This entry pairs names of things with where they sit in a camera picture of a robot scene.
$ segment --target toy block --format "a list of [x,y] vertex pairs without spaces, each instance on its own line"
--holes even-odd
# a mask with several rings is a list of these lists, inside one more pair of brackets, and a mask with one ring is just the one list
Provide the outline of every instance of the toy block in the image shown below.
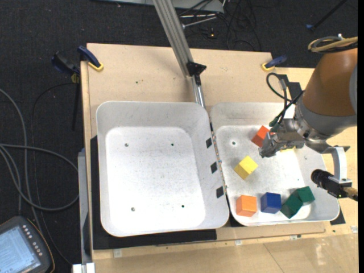
[[308,205],[315,200],[315,197],[309,186],[296,189],[293,195],[299,198],[303,205]]
[[302,201],[295,195],[291,194],[282,205],[281,212],[288,218],[292,218],[302,207]]
[[255,196],[241,195],[237,199],[237,215],[251,217],[257,212],[257,198]]
[[266,213],[277,213],[282,208],[280,194],[267,192],[260,198],[260,210]]
[[258,168],[258,164],[249,156],[246,156],[236,165],[234,171],[243,179],[247,178],[254,170]]
[[269,129],[262,125],[251,141],[261,148],[267,132],[269,132]]

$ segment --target black carpet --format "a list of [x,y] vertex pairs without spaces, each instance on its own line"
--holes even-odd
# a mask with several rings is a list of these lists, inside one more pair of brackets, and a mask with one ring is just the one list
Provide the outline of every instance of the black carpet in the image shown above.
[[[223,17],[187,28],[189,46],[271,52],[273,57],[287,55],[283,67],[314,68],[321,55],[309,53],[308,43],[329,35],[358,35],[358,0],[348,0],[315,32],[305,25],[318,22],[341,0],[241,0],[237,5],[238,1],[231,0],[226,5]],[[86,43],[169,45],[151,6],[88,0],[0,0],[0,16],[0,89],[19,106],[28,144],[58,152],[74,163],[84,146],[81,108],[76,128],[71,129],[76,86],[62,85],[39,97],[48,88],[71,82],[69,76],[53,68],[52,55],[60,51],[78,64],[76,49]],[[217,39],[207,37],[211,27]],[[0,143],[24,144],[20,119],[2,94]],[[10,148],[9,152],[24,183],[24,152]],[[62,206],[77,195],[77,173],[54,156],[29,151],[28,174],[36,203],[46,207]],[[17,214],[18,193],[0,157],[0,223]],[[71,266],[60,256],[53,242],[70,263],[81,262],[78,205],[63,212],[43,213],[53,241],[42,215],[39,211],[37,214],[55,257],[56,272],[70,272]],[[34,219],[30,206],[24,201],[21,215]]]

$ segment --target aluminum rod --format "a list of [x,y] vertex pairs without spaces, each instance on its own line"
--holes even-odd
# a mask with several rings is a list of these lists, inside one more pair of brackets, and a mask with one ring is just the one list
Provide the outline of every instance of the aluminum rod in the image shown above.
[[[171,44],[171,47],[175,53],[182,73],[185,77],[190,78],[191,76],[187,69],[187,63],[194,61],[176,10],[171,0],[153,0],[153,3],[157,10],[159,19],[163,25],[164,31],[166,32],[169,43]],[[191,80],[195,101],[205,108],[202,88],[196,84],[194,76],[192,76]]]

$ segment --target wooden table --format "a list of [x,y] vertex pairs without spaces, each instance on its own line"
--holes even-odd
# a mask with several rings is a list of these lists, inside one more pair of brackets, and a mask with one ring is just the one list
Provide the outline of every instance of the wooden table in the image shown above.
[[[96,109],[105,101],[194,101],[191,82],[184,78],[171,48],[88,44],[104,64],[96,72],[81,63],[82,103],[88,193],[90,139],[97,135]],[[206,109],[219,102],[281,102],[265,83],[261,64],[270,53],[192,49],[196,62],[207,65],[201,75]],[[306,86],[313,69],[276,68],[292,82]],[[357,187],[357,128],[329,141],[350,145],[346,153],[349,178]],[[331,156],[324,155],[333,172]],[[231,227],[217,229],[213,242],[183,245],[92,250],[96,272],[357,272],[358,204],[339,200],[346,223],[330,222]],[[89,211],[92,206],[89,200]]]

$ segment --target screen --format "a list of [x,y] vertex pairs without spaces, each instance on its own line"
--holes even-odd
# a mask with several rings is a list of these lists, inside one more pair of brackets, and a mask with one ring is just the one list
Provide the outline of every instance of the screen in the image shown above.
[[0,235],[0,273],[26,273],[38,266],[39,259],[19,226]]

